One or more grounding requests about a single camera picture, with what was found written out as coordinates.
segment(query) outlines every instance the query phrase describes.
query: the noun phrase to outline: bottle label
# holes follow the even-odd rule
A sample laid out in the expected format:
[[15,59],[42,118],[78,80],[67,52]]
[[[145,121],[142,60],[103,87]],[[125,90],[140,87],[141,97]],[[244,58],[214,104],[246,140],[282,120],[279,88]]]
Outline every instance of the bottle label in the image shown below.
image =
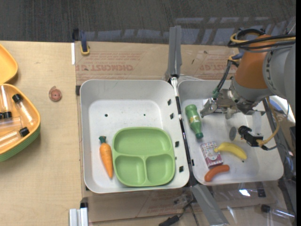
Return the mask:
[[190,122],[190,124],[195,123],[195,122],[201,122],[201,119],[198,115],[194,115],[189,118],[189,122]]

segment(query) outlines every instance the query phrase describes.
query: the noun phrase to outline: wooden table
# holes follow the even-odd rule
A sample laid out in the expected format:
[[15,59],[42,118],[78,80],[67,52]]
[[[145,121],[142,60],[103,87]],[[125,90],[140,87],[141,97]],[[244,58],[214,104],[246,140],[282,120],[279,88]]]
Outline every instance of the wooden table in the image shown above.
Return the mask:
[[[0,43],[19,66],[18,75],[9,83],[18,87],[41,115],[40,136],[23,151],[0,163],[0,225],[66,226],[69,209],[79,208],[82,199],[76,71],[71,63],[71,44]],[[58,102],[48,97],[53,86],[63,95]],[[275,189],[275,195],[283,202],[279,188]],[[254,225],[254,220],[258,221],[257,225],[267,223],[266,218],[254,214],[254,207],[223,212],[231,225]],[[204,214],[196,215],[200,225],[208,225]],[[91,225],[155,226],[166,219],[167,216],[159,216]],[[175,225],[195,225],[195,220],[187,213]]]

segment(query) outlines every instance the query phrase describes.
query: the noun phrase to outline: sausage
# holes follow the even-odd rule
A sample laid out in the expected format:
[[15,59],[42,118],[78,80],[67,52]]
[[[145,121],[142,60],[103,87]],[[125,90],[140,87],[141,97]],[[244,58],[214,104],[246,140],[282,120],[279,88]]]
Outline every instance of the sausage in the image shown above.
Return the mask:
[[212,178],[218,174],[218,173],[221,173],[221,172],[226,172],[226,171],[229,171],[230,170],[230,167],[229,165],[219,165],[219,166],[216,166],[212,169],[210,169],[206,175],[205,175],[205,181],[206,182],[211,182]]

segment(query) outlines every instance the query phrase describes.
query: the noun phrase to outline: orange carrot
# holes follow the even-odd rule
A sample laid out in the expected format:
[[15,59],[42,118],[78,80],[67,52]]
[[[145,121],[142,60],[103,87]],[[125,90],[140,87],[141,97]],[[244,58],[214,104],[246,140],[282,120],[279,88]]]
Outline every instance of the orange carrot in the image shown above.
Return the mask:
[[103,165],[109,175],[110,178],[113,177],[113,158],[112,158],[112,150],[109,144],[105,142],[106,137],[101,136],[99,137],[99,140],[101,142],[99,152],[100,157],[103,161]]
[[206,182],[211,182],[212,178],[221,172],[226,172],[229,171],[230,167],[229,165],[219,165],[219,166],[215,166],[214,168],[210,169],[206,175],[205,175],[205,181]]

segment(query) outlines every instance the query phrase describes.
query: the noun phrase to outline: green bottle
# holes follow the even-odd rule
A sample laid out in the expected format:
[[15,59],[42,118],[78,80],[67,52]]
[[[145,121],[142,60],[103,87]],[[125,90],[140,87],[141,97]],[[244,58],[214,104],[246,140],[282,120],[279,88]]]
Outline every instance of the green bottle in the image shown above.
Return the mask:
[[197,139],[201,139],[203,137],[203,133],[201,131],[201,118],[198,114],[196,105],[188,105],[185,107],[185,112],[188,117],[188,121],[191,129],[193,129],[196,134]]

